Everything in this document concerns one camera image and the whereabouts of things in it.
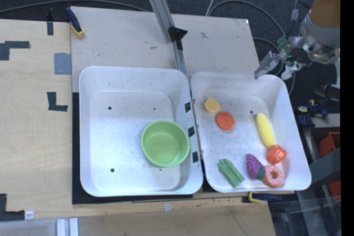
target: toy donut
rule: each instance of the toy donut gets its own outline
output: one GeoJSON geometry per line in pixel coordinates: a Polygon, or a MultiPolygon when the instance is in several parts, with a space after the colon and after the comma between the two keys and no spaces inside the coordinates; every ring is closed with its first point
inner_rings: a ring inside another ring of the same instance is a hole
{"type": "Polygon", "coordinates": [[[279,167],[275,165],[265,166],[265,175],[262,178],[264,184],[269,187],[279,187],[284,182],[284,175],[279,167]]]}

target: green plastic bowl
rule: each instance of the green plastic bowl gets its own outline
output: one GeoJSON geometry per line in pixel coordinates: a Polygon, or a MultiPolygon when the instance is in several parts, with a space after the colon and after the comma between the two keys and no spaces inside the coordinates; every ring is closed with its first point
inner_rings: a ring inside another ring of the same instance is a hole
{"type": "Polygon", "coordinates": [[[169,120],[150,123],[142,134],[145,157],[155,166],[172,167],[181,164],[190,150],[189,137],[183,128],[169,120]]]}

